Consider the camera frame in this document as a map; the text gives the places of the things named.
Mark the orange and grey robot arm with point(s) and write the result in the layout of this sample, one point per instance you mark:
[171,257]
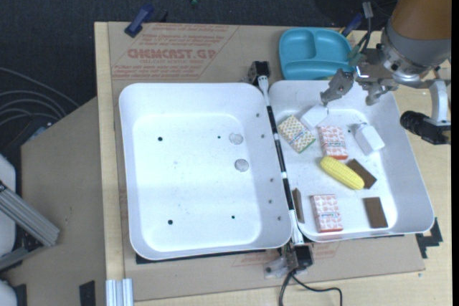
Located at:
[421,7]

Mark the orange patterned carton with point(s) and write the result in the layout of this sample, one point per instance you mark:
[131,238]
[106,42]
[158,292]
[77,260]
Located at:
[326,213]
[332,142]

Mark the black cylinder on white bracket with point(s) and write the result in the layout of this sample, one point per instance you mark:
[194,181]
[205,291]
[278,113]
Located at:
[426,127]

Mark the white plastic bottle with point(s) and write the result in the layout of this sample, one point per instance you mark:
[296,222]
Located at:
[369,139]

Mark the brown cardboard board, red print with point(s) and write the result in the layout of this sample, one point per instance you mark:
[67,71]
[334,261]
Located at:
[172,53]

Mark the white cube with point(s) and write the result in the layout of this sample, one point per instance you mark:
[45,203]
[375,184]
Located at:
[313,115]

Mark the blue divided plate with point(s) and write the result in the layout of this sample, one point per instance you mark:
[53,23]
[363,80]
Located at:
[308,50]

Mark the brown flat bar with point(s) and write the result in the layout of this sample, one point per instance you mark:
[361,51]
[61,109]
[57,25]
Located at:
[298,206]
[365,173]
[375,213]

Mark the yellow corn cob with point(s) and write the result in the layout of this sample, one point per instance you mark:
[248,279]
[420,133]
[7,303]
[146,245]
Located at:
[340,172]

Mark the clear round plastic cap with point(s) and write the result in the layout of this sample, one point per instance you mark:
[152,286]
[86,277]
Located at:
[236,138]
[241,165]

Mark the yellow patterned carton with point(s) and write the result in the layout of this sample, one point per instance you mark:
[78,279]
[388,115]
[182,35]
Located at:
[295,134]

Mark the thin black and white rod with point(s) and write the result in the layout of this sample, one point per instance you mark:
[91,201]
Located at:
[279,147]

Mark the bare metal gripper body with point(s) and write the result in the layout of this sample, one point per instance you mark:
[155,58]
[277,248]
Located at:
[376,71]

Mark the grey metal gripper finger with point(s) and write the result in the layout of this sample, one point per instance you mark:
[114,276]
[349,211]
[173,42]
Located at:
[339,84]
[376,93]

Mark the white plastic tray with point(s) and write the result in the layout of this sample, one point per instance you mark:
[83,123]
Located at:
[401,172]
[197,172]

